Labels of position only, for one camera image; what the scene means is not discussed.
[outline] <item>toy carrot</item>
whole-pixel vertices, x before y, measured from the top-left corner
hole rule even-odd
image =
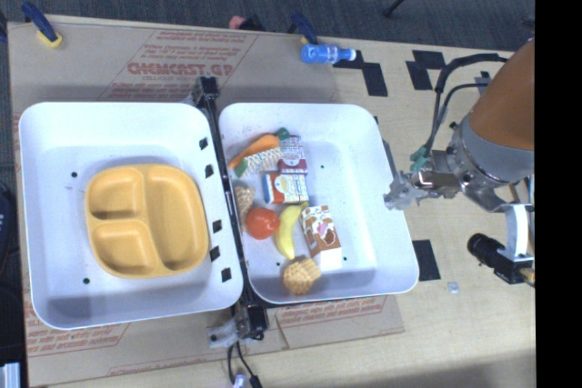
[[[237,155],[228,163],[229,168],[235,168],[241,161],[249,155],[258,154],[259,152],[275,149],[279,147],[279,141],[287,139],[289,132],[285,128],[281,128],[276,134],[264,134],[249,145],[243,152]]]

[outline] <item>chocolate milk carton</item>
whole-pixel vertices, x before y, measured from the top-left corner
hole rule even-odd
[[[311,257],[322,272],[342,266],[342,245],[327,205],[307,207],[299,215]]]

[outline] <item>blue plastic bottle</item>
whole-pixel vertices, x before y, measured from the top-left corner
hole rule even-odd
[[[335,64],[340,60],[356,59],[356,50],[340,49],[337,45],[305,44],[301,48],[301,60],[306,64]]]

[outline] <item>red tomato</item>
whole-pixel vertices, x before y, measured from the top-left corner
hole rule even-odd
[[[281,222],[276,213],[265,207],[255,207],[246,215],[246,229],[255,239],[266,239]]]

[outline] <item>orange plate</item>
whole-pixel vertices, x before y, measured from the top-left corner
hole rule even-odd
[[[115,276],[180,274],[208,253],[198,187],[172,165],[125,165],[98,173],[87,186],[85,213],[93,254]]]

